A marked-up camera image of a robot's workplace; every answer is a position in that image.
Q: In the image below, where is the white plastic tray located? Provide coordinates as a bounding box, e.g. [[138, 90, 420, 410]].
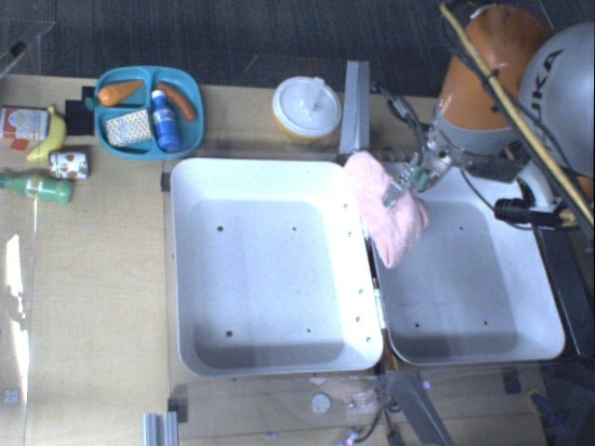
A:
[[169, 157, 385, 379], [370, 160, 567, 367]]

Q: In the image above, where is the thin black and white rod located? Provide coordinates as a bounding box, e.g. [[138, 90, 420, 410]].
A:
[[361, 216, 388, 343]]

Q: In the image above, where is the yellow cup with white lid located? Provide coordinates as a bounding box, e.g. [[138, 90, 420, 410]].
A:
[[271, 75, 343, 145]]

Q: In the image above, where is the green bottle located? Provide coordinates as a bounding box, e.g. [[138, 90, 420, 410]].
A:
[[0, 172, 75, 205]]

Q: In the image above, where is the white and red carton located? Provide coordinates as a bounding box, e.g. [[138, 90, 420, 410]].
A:
[[0, 105, 51, 141]]

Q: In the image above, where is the brown sausage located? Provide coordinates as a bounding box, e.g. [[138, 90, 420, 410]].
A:
[[154, 81, 198, 123]]

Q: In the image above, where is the pale wood board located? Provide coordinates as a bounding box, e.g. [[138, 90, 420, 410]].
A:
[[0, 72, 582, 446]]

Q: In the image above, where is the blue divided plate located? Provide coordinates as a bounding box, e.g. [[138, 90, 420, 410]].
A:
[[93, 65, 205, 160]]

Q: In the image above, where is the yellow patterned packet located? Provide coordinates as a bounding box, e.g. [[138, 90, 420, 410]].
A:
[[104, 108, 155, 150]]

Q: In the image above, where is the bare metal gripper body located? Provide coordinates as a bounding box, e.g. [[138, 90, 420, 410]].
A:
[[393, 138, 456, 193]]

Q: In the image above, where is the orange carrot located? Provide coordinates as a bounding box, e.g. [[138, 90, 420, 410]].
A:
[[84, 79, 146, 111]]

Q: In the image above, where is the pink cloth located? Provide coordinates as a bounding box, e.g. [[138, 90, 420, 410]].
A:
[[343, 150, 430, 270]]

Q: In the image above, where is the black cylinder on white bracket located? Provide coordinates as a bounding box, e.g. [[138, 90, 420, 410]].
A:
[[493, 169, 566, 230]]

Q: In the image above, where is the yellow banana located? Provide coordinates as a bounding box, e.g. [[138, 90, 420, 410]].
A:
[[26, 105, 68, 164]]

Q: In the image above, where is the blue bottle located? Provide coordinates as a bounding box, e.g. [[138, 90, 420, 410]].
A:
[[150, 88, 183, 153]]

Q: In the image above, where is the small white printed can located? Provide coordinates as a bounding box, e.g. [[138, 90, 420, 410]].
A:
[[47, 150, 90, 180]]

